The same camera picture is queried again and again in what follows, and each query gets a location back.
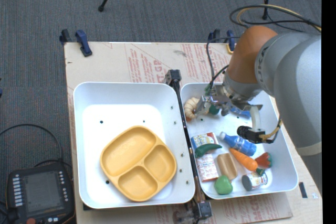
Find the screen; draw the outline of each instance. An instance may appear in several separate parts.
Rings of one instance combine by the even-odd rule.
[[[64,209],[56,171],[24,177],[27,215]]]

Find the green cucumber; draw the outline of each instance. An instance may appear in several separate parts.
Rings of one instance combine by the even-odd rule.
[[[195,157],[200,158],[208,151],[215,150],[217,148],[222,148],[222,146],[218,144],[214,144],[214,143],[207,143],[207,144],[200,145],[195,150]]]

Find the blue bottle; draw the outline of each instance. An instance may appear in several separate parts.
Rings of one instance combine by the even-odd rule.
[[[252,156],[257,150],[256,144],[238,136],[238,135],[227,135],[225,132],[221,132],[218,136],[220,141],[225,141],[230,147],[235,150],[244,153],[247,156]]]

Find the tin can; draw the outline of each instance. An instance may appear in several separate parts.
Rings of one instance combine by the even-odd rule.
[[[244,188],[247,191],[254,190],[261,185],[266,185],[268,182],[266,173],[259,175],[257,172],[252,172],[247,175],[242,176],[242,181]]]

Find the table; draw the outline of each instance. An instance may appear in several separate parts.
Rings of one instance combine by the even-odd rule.
[[[77,42],[64,43],[71,152],[78,223],[174,223],[173,214],[183,205],[160,205],[104,210],[84,210],[78,191],[78,163],[73,92],[82,82],[146,82],[162,83],[171,69],[181,72],[181,84],[209,82],[211,77],[206,44],[149,42],[89,42],[91,56],[85,57]],[[227,44],[210,44],[209,53],[215,72],[229,63]],[[220,75],[215,82],[221,82]],[[267,195],[211,200],[213,216],[203,223],[322,223],[322,197],[301,157],[282,127],[295,164],[299,182],[303,182],[308,198],[299,187],[292,191]]]

